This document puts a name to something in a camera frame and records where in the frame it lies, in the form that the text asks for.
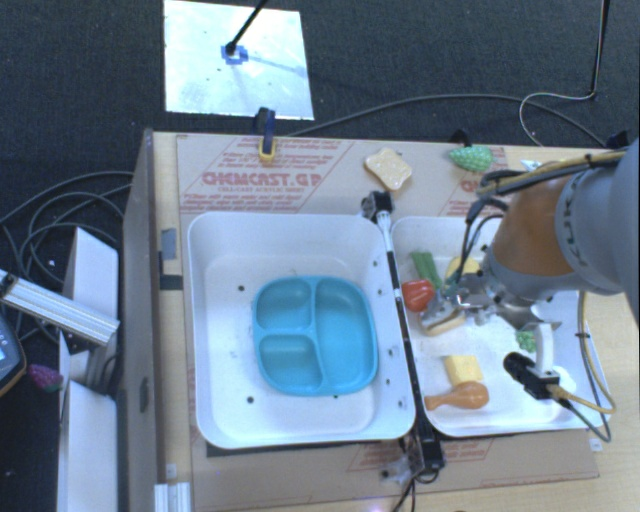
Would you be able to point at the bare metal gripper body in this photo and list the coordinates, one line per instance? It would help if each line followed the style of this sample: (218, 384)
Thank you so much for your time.
(492, 300)

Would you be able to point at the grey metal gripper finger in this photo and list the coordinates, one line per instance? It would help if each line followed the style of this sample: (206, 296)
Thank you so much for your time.
(457, 300)
(436, 310)

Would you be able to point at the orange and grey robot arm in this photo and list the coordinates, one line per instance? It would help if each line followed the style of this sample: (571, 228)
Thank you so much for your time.
(595, 225)

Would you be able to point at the brown crust bread slice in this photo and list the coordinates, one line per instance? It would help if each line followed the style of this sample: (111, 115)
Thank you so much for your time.
(445, 327)

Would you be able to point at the red pepper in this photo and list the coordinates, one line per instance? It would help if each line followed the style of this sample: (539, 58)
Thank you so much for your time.
(416, 295)

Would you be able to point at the thin black and white rod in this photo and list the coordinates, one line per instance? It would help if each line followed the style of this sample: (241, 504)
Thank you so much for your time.
(404, 320)

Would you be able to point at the yellow lemon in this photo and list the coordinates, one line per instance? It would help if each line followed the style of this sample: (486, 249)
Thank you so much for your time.
(457, 266)

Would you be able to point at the green celery stalk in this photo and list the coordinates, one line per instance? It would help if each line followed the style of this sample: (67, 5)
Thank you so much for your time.
(426, 267)

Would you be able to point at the small green broccoli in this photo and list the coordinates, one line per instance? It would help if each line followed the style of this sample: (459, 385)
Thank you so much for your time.
(526, 341)

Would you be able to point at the yellow cheese wedge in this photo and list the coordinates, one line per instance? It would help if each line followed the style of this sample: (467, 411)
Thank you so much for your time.
(462, 369)

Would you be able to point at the orange chicken drumstick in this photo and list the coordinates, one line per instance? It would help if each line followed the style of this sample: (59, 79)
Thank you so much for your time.
(467, 396)

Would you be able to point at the white plastic tray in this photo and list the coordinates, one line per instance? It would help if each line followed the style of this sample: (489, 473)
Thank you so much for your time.
(230, 320)
(500, 415)

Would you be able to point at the blue divided plate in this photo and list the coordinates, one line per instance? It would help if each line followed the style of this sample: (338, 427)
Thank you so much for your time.
(320, 345)

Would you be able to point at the green grapes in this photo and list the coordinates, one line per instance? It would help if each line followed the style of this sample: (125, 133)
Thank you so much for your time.
(471, 158)

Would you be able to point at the tan bread slice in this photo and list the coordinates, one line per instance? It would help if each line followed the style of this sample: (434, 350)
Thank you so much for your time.
(389, 169)

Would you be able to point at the brown cardboard board red print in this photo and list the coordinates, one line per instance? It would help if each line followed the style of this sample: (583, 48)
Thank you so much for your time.
(300, 180)

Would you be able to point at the purple grapes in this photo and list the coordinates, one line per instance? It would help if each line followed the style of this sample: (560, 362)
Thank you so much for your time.
(45, 377)

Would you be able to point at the black cylinder on white bracket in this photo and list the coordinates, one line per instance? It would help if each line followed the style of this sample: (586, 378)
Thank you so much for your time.
(525, 372)

